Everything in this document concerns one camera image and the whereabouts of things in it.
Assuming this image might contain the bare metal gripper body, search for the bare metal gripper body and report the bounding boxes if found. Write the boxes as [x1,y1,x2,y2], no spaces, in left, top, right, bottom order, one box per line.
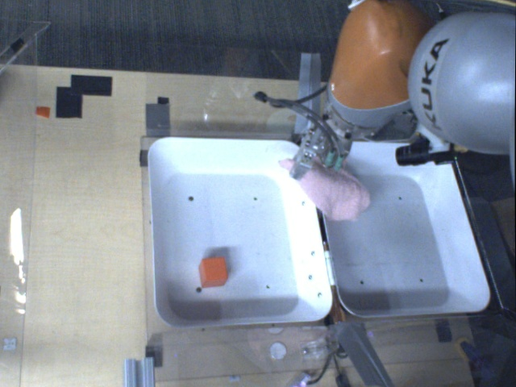
[296,113,367,166]

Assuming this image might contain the pink fuzzy cloth roll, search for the pink fuzzy cloth roll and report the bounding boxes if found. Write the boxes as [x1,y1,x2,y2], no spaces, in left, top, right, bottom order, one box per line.
[278,158,372,223]

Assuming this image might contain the white plastic tray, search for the white plastic tray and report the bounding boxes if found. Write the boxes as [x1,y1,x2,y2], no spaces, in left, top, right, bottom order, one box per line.
[322,140,492,319]
[147,136,335,330]

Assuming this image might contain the thin black and white rod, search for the thin black and white rod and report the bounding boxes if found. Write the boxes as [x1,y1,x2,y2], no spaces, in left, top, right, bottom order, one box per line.
[318,208,338,288]

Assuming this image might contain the orange cube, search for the orange cube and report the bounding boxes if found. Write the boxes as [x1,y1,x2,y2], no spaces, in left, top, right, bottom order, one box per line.
[198,256,230,289]

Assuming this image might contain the black cylinder on white bracket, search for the black cylinder on white bracket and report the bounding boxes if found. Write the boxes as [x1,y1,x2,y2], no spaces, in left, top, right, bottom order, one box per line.
[395,135,457,168]

